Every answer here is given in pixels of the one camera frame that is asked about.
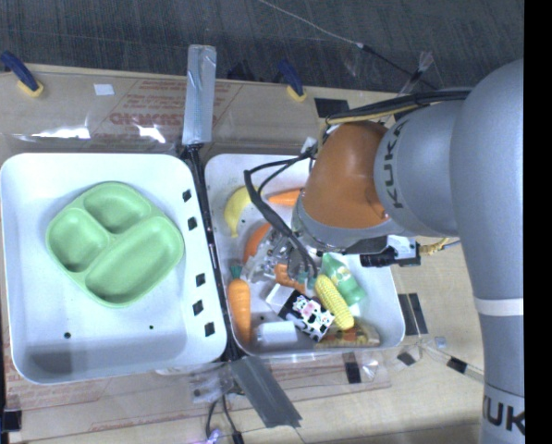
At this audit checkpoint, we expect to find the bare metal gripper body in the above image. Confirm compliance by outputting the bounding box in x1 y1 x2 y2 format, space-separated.
255 228 317 282

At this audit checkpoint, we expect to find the orange rounded toy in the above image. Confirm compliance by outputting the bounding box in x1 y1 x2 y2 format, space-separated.
242 222 273 265

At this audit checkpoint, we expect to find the small orange toy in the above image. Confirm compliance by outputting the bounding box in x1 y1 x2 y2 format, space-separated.
274 262 307 294

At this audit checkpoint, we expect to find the yellow banana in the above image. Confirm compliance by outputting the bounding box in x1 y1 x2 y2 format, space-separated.
223 184 259 240

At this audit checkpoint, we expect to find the orange carrot with green top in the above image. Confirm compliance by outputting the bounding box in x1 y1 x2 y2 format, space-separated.
227 263 252 344

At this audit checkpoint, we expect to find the thin black rod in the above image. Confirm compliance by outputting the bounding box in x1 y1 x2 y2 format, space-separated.
187 144 234 361

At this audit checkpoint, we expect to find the cow print carton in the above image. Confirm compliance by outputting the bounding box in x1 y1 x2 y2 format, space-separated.
264 282 337 343

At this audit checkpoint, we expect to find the yellow corn cob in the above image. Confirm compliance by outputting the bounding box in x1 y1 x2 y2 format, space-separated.
313 273 356 332

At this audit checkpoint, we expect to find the green bottle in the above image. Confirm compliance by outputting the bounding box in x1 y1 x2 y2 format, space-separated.
321 253 366 306

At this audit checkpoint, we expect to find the white box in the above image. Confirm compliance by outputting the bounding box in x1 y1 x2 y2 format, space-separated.
256 320 301 347

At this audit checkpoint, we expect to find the pizza slice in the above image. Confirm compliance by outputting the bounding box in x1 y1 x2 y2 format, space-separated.
313 323 382 349

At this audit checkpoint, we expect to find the white plastic tray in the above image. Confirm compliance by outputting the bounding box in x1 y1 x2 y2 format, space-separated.
202 153 407 359
0 152 228 386

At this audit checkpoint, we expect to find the green divided plate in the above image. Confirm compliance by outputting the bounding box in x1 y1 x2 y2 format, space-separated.
44 180 186 309

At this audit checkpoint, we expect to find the brown cardboard board, red print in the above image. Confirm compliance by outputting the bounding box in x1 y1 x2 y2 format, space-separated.
0 62 397 439

